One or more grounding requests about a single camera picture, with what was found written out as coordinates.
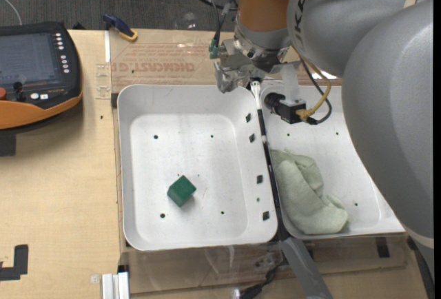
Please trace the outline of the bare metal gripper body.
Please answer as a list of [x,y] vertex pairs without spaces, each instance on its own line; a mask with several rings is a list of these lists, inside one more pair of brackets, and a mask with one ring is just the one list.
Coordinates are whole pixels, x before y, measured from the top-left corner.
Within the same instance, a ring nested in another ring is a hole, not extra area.
[[258,45],[252,40],[235,34],[218,47],[218,66],[224,72],[251,72],[260,70],[267,74],[282,72],[285,67],[299,68],[299,61],[285,61],[290,48],[287,37],[282,40],[263,42]]

